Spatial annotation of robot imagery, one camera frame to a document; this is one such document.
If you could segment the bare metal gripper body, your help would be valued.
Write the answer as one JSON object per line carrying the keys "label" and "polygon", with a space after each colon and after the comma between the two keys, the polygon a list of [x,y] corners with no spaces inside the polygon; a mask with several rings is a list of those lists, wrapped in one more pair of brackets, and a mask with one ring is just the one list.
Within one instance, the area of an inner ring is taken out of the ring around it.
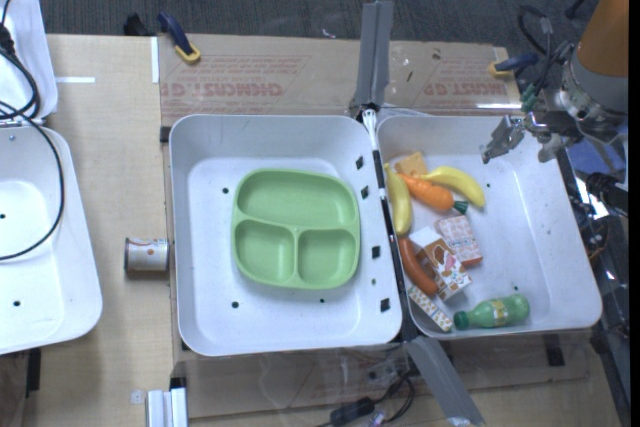
{"label": "bare metal gripper body", "polygon": [[530,85],[522,94],[523,125],[534,134],[558,134],[579,139],[602,134],[602,111],[583,91],[569,86],[537,91]]}

